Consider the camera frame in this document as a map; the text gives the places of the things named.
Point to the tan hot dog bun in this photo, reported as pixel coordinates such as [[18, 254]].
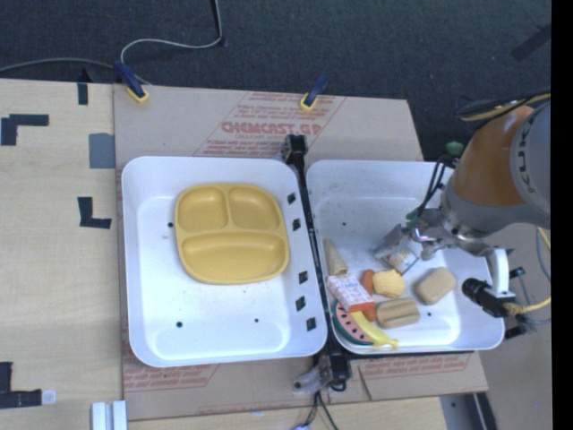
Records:
[[397, 312]]

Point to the black cylinder on white bracket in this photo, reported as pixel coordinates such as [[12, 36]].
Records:
[[485, 296]]

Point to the yellow banana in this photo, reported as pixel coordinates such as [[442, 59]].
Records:
[[371, 329]]

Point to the yellow toy food chunk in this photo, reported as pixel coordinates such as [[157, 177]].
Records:
[[388, 284]]

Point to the yellow divided plate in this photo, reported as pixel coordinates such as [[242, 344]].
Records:
[[233, 249]]

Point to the thin black rod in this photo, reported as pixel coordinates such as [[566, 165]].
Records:
[[309, 222]]

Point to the tan bread loaf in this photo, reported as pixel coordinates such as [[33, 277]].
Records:
[[435, 286]]

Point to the red watermelon slice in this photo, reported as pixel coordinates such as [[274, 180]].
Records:
[[347, 325]]

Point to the tan ice cream cone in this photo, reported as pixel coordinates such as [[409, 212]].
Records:
[[333, 258]]

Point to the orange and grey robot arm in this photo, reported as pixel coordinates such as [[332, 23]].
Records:
[[492, 173]]

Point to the pink and white carton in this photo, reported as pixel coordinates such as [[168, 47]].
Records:
[[349, 291]]

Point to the small white and yellow can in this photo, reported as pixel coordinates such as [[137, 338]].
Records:
[[403, 260]]

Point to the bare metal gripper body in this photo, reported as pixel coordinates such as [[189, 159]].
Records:
[[436, 226]]

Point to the brown cardboard board red print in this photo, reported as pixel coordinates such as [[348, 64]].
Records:
[[179, 123]]

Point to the white plastic tray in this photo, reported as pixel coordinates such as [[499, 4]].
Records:
[[215, 320], [358, 195]]

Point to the orange carrot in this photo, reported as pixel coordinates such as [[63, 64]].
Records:
[[368, 280]]

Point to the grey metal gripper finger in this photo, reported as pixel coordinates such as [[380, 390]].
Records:
[[430, 249], [394, 240]]

